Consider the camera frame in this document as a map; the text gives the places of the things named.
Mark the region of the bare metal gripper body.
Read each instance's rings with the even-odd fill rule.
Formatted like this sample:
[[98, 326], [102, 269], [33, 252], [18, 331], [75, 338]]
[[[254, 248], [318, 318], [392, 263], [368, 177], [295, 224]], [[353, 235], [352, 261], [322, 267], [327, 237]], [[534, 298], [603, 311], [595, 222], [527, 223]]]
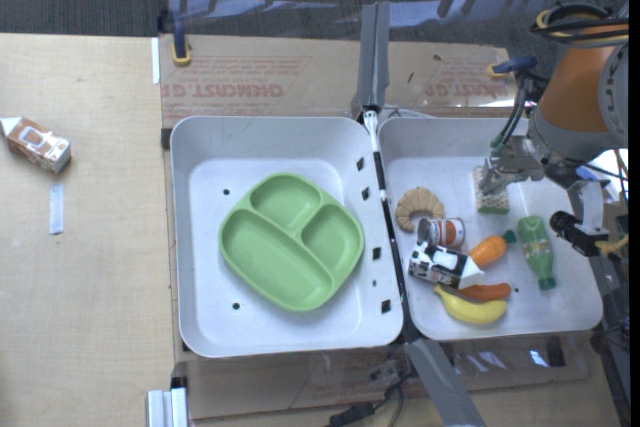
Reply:
[[540, 162], [534, 156], [531, 141], [523, 135], [512, 135], [491, 152], [491, 168], [509, 182], [539, 181], [544, 177]]

